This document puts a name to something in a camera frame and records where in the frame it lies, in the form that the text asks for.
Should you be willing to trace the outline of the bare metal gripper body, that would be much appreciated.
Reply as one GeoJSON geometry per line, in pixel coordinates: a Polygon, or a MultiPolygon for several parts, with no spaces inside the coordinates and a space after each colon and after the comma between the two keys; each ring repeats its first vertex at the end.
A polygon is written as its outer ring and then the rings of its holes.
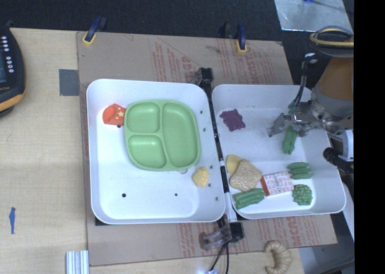
{"type": "Polygon", "coordinates": [[[326,121],[323,114],[313,113],[308,102],[300,102],[297,106],[293,106],[286,115],[288,125],[294,131],[297,131],[296,125],[309,125],[310,130],[324,129],[333,132],[334,123],[326,121]]]}

